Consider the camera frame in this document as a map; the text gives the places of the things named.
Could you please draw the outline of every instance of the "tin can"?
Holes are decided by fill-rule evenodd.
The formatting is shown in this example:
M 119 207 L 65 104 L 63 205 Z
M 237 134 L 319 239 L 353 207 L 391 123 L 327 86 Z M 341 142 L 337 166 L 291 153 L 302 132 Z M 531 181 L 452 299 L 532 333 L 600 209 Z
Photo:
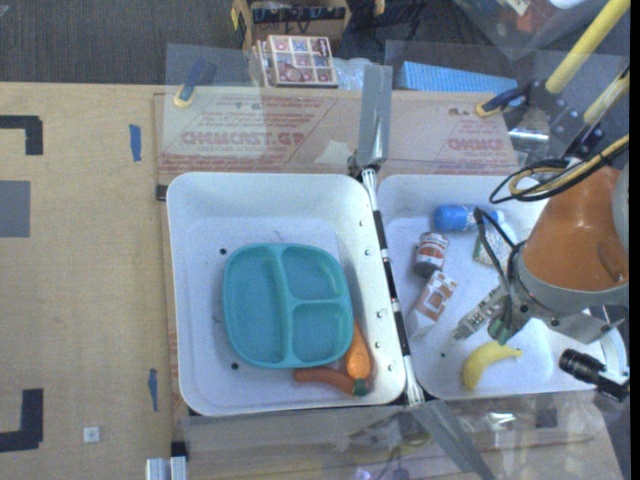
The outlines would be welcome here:
M 431 231 L 422 233 L 413 271 L 420 277 L 429 279 L 436 270 L 442 270 L 448 245 L 449 239 L 444 235 Z

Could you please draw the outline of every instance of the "teal plate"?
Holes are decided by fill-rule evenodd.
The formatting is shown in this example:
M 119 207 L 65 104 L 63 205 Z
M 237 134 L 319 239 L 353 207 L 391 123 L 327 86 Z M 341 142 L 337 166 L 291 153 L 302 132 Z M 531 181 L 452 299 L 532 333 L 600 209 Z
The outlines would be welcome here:
M 222 308 L 236 353 L 265 368 L 305 368 L 344 355 L 353 309 L 344 272 L 317 247 L 252 244 L 225 263 Z

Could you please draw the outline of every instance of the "white plastic tray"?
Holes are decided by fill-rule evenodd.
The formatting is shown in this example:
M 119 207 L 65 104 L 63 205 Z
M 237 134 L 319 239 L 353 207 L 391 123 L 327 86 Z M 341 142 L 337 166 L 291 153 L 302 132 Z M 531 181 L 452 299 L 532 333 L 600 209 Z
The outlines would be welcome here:
M 377 405 L 402 394 L 405 370 L 368 195 L 340 175 L 188 173 L 167 192 L 178 368 L 186 403 L 207 416 Z M 375 365 L 369 393 L 298 384 L 292 371 L 243 362 L 227 341 L 225 259 L 256 242 L 301 243 L 343 267 Z
M 406 315 L 418 298 L 425 280 L 412 272 L 415 248 L 420 234 L 430 230 L 435 209 L 443 204 L 472 204 L 501 209 L 518 240 L 528 237 L 544 202 L 511 201 L 490 205 L 488 196 L 503 180 L 480 176 L 391 176 L 378 190 L 380 211 L 387 234 L 389 255 L 403 313 Z M 592 387 L 562 372 L 557 364 L 567 348 L 587 352 L 603 359 L 600 345 L 584 346 L 550 331 L 542 322 L 531 320 L 509 344 L 521 348 L 523 356 L 489 367 L 474 391 L 462 384 L 461 371 L 469 353 L 489 341 L 484 329 L 465 341 L 450 337 L 458 321 L 487 293 L 498 285 L 492 267 L 472 259 L 475 232 L 449 232 L 443 272 L 458 282 L 458 287 L 438 323 L 423 338 L 410 341 L 416 377 L 431 395 L 441 399 L 488 398 Z

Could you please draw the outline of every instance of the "banana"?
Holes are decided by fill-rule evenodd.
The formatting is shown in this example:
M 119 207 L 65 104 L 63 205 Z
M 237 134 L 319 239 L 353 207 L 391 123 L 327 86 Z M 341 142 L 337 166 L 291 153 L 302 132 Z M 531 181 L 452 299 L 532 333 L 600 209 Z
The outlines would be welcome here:
M 491 340 L 476 348 L 464 362 L 462 368 L 462 382 L 468 390 L 474 390 L 484 370 L 502 359 L 509 357 L 520 357 L 522 350 L 500 345 L 497 341 Z

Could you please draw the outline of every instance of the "dark floor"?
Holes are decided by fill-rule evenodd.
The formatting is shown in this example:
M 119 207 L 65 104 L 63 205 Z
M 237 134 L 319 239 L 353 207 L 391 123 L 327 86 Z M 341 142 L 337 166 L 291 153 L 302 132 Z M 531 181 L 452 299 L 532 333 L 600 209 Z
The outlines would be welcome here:
M 0 80 L 164 84 L 169 45 L 236 48 L 231 1 L 0 0 Z M 9 6 L 4 15 L 3 5 Z M 628 12 L 596 53 L 630 57 L 630 23 Z M 567 51 L 583 31 L 545 49 Z M 376 36 L 401 40 L 407 33 L 403 25 L 379 30 Z M 490 45 L 451 0 L 427 0 L 414 41 Z M 384 50 L 366 32 L 348 30 L 334 53 L 384 62 Z M 609 125 L 614 136 L 628 130 L 628 107 L 623 112 L 613 115 Z M 631 478 L 629 402 L 603 402 L 602 411 L 615 428 L 612 439 L 625 478 Z

